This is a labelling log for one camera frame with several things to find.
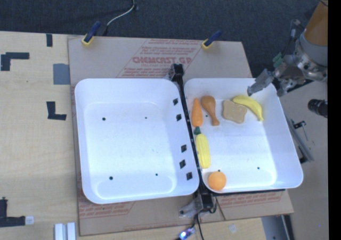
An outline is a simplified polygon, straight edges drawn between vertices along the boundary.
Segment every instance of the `black tape marking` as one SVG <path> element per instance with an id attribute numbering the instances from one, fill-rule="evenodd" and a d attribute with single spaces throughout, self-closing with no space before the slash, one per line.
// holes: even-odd
<path id="1" fill-rule="evenodd" d="M 0 71 L 9 71 L 11 67 L 11 59 L 29 59 L 30 53 L 13 53 L 9 52 L 1 55 Z"/>
<path id="2" fill-rule="evenodd" d="M 11 67 L 11 59 L 7 55 L 1 55 L 1 71 L 9 71 Z"/>
<path id="3" fill-rule="evenodd" d="M 47 112 L 48 112 L 48 119 L 53 120 L 66 120 L 66 114 L 55 114 L 55 102 L 46 102 L 47 105 Z"/>
<path id="4" fill-rule="evenodd" d="M 0 227 L 25 226 L 25 217 L 8 217 L 7 216 L 7 199 L 0 200 Z"/>
<path id="5" fill-rule="evenodd" d="M 46 46 L 47 47 L 53 46 L 52 34 L 46 34 Z"/>
<path id="6" fill-rule="evenodd" d="M 179 164 L 180 164 L 180 169 L 182 169 L 186 165 L 186 162 L 185 160 L 182 160 Z"/>
<path id="7" fill-rule="evenodd" d="M 54 85 L 69 85 L 70 84 L 70 69 L 66 64 L 53 64 L 53 84 Z"/>
<path id="8" fill-rule="evenodd" d="M 188 172 L 186 174 L 187 180 L 190 180 L 191 178 L 193 178 L 192 172 Z"/>

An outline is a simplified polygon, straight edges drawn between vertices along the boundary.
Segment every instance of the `toy carrot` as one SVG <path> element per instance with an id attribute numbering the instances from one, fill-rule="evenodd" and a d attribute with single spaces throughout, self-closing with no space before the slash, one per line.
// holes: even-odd
<path id="1" fill-rule="evenodd" d="M 194 134 L 200 133 L 200 126 L 203 123 L 202 110 L 200 107 L 199 99 L 195 98 L 193 102 L 192 114 L 191 114 L 192 125 L 195 127 Z"/>

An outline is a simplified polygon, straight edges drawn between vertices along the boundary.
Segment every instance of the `black cable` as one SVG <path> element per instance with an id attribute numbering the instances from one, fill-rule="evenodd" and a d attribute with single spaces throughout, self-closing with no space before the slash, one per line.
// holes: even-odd
<path id="1" fill-rule="evenodd" d="M 218 199 L 215 198 L 215 204 L 214 204 L 213 211 L 210 209 L 209 212 L 210 213 L 215 213 L 215 211 L 217 210 L 217 207 L 218 207 Z"/>
<path id="2" fill-rule="evenodd" d="M 287 44 L 285 45 L 285 47 L 283 48 L 282 52 L 281 52 L 281 57 L 283 58 L 284 55 L 287 53 L 289 46 L 291 45 L 291 43 L 294 43 L 297 39 L 296 35 L 297 34 L 301 34 L 301 32 L 304 30 L 304 26 L 301 24 L 301 22 L 299 20 L 292 20 L 290 23 L 290 37 L 288 39 Z"/>
<path id="3" fill-rule="evenodd" d="M 196 216 L 194 216 L 193 218 L 193 223 L 192 226 L 187 228 L 186 230 L 182 231 L 180 233 L 180 236 L 176 239 L 176 240 L 183 240 L 183 239 L 187 239 L 187 237 L 191 236 L 193 234 L 193 232 L 195 232 L 196 230 L 192 230 L 194 228 L 194 226 L 196 225 Z"/>
<path id="4" fill-rule="evenodd" d="M 199 232 L 200 232 L 201 239 L 204 240 L 204 237 L 203 237 L 202 231 L 201 231 L 201 227 L 200 227 L 200 221 L 199 221 L 199 214 L 198 213 L 196 214 L 196 219 L 197 219 L 197 222 L 198 222 L 198 227 L 199 227 Z"/>
<path id="5" fill-rule="evenodd" d="M 135 7 L 136 7 L 136 5 L 135 5 L 135 0 L 132 0 L 132 6 L 131 6 L 131 8 L 130 8 L 128 11 L 126 11 L 125 13 L 123 13 L 123 14 L 121 14 L 121 15 L 119 15 L 119 16 L 116 16 L 116 17 L 114 17 L 113 19 L 111 19 L 111 20 L 107 23 L 107 25 L 106 25 L 106 27 L 105 27 L 105 30 L 103 31 L 103 33 L 102 33 L 101 36 L 106 36 L 106 35 L 107 35 L 109 25 L 110 25 L 113 21 L 115 21 L 115 20 L 117 20 L 118 18 L 120 18 L 120 17 L 122 17 L 122 16 L 125 16 L 126 14 L 130 13 Z"/>

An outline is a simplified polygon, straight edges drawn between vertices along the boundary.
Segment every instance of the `metal bracket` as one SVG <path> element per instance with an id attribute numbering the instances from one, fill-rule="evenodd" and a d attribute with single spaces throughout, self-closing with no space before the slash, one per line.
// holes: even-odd
<path id="1" fill-rule="evenodd" d="M 247 94 L 251 96 L 253 93 L 259 92 L 260 90 L 266 88 L 273 81 L 273 74 L 264 69 L 262 73 L 255 79 L 255 83 L 252 86 L 247 87 Z"/>
<path id="2" fill-rule="evenodd" d="M 74 222 L 58 223 L 53 227 L 54 240 L 76 240 L 76 226 Z"/>
<path id="3" fill-rule="evenodd" d="M 302 122 L 299 122 L 299 123 L 294 123 L 293 122 L 293 125 L 294 125 L 294 128 L 297 129 L 297 128 L 300 128 L 300 127 L 303 127 L 306 125 L 305 121 L 302 121 Z"/>
<path id="4" fill-rule="evenodd" d="M 188 133 L 189 133 L 189 136 L 191 139 L 193 154 L 194 154 L 194 158 L 195 158 L 195 161 L 197 164 L 197 169 L 198 169 L 198 174 L 199 174 L 199 179 L 200 179 L 199 192 L 200 192 L 200 194 L 207 194 L 207 193 L 209 193 L 209 190 L 205 186 L 204 181 L 202 179 L 201 172 L 200 172 L 200 164 L 199 164 L 199 159 L 197 156 L 197 149 L 196 149 L 196 145 L 194 142 L 191 120 L 190 120 L 189 111 L 188 111 L 187 103 L 186 103 L 186 96 L 185 96 L 185 92 L 184 92 L 184 83 L 183 83 L 183 78 L 182 78 L 184 74 L 185 74 L 185 72 L 184 72 L 182 64 L 172 64 L 172 66 L 168 72 L 168 75 L 166 75 L 164 78 L 175 83 L 179 89 L 181 104 L 182 104 L 185 119 L 187 122 Z"/>
<path id="5" fill-rule="evenodd" d="M 289 126 L 290 133 L 292 137 L 295 139 L 295 141 L 297 142 L 298 148 L 301 151 L 304 160 L 308 162 L 314 161 L 314 157 L 312 153 L 310 152 L 309 148 L 306 146 L 306 144 L 304 143 L 304 141 L 301 139 L 296 129 L 294 128 L 294 122 L 288 117 L 287 114 L 285 114 L 285 117 L 287 120 L 287 124 Z"/>
<path id="6" fill-rule="evenodd" d="M 198 212 L 204 208 L 202 204 L 201 195 L 198 195 L 189 204 L 179 209 L 179 217 L 194 217 Z"/>

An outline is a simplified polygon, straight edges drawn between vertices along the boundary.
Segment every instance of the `wooden table surface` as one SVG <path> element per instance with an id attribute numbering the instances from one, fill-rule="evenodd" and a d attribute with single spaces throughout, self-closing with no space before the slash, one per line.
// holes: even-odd
<path id="1" fill-rule="evenodd" d="M 68 61 L 67 35 L 0 32 L 0 54 L 29 52 L 0 71 L 0 196 L 7 216 L 33 216 L 34 224 L 0 228 L 1 239 L 53 239 L 54 224 L 75 222 L 77 239 L 176 239 L 186 227 L 78 235 L 77 188 L 70 85 L 53 84 L 53 64 Z M 66 120 L 47 119 L 47 101 Z M 236 231 L 229 230 L 234 225 Z M 205 240 L 265 239 L 261 218 L 202 224 Z M 196 233 L 190 239 L 201 239 Z"/>

